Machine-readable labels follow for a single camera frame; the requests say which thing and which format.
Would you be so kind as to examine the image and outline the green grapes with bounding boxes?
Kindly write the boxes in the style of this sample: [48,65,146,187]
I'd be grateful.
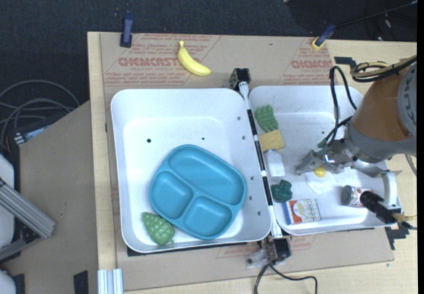
[141,211,176,248]
[254,104,280,134]

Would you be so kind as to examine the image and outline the white and yellow fried egg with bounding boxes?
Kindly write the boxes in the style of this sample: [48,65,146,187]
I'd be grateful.
[304,165,336,195]

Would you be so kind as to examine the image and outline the small can with grey lid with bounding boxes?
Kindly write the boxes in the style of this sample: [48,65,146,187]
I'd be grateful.
[341,184,374,209]

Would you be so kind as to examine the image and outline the white plastic tray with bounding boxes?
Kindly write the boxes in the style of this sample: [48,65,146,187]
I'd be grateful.
[110,87,273,254]
[247,85,403,236]

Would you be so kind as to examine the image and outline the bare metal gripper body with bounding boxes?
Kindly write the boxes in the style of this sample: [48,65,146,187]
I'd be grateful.
[318,138,377,172]

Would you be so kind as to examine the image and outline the blue divided plate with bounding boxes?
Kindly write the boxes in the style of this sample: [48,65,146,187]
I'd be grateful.
[148,144,248,241]

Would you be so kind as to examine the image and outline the thin black and white rod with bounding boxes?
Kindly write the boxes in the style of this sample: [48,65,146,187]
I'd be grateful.
[238,81,283,238]

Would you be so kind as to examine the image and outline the black cylinder on white bracket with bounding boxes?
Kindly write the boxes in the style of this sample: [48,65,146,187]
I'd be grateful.
[359,169,403,224]

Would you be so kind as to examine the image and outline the yellow banana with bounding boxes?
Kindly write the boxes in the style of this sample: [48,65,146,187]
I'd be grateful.
[177,40,212,77]

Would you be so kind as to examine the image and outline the white orange and blue carton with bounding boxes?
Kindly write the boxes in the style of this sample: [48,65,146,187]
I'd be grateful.
[282,198,323,226]

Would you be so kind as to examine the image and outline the dark green broccoli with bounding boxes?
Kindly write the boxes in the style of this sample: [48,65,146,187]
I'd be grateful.
[270,178,294,203]

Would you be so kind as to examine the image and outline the yellow square block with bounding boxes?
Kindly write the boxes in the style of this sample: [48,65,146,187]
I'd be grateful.
[258,130,286,152]

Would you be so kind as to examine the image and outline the brown cardboard board red print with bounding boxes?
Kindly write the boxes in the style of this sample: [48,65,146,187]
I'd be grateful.
[99,32,396,292]

